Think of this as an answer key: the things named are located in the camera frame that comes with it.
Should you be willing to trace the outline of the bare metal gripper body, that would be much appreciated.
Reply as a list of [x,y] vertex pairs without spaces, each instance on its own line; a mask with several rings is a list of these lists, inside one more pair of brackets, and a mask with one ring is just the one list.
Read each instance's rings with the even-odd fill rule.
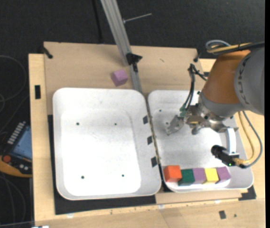
[[217,133],[224,133],[228,129],[232,129],[235,132],[238,131],[238,127],[226,126],[223,122],[226,118],[218,116],[208,110],[202,104],[191,105],[186,112],[184,121],[193,129],[196,125],[200,125],[202,128],[210,128]]

